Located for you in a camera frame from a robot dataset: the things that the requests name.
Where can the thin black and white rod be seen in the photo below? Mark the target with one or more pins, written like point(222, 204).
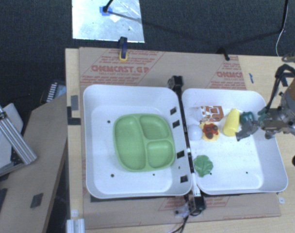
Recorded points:
point(184, 125)

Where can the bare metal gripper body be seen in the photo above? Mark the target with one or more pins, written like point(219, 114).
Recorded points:
point(276, 124)

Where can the brown cardboard board red print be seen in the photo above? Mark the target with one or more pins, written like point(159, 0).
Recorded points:
point(147, 67)

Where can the white plastic tray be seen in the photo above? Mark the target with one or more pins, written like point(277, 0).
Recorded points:
point(101, 154)
point(234, 161)

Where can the orange and white carton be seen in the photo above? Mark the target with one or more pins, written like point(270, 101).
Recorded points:
point(213, 111)

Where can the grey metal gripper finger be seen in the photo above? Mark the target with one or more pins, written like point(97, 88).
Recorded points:
point(243, 133)
point(251, 124)

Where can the green lettuce leaf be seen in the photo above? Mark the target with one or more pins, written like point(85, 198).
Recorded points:
point(202, 166)

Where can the white ball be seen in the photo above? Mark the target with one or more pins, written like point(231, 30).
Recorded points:
point(194, 132)

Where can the green divided plate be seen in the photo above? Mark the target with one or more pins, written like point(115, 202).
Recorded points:
point(137, 142)

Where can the yellow bottle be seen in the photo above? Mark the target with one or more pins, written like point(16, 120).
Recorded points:
point(231, 124)

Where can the dark green pepper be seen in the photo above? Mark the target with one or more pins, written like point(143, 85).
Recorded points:
point(247, 116)

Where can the yellow pizza slice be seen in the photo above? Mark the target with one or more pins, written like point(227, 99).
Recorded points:
point(210, 132)

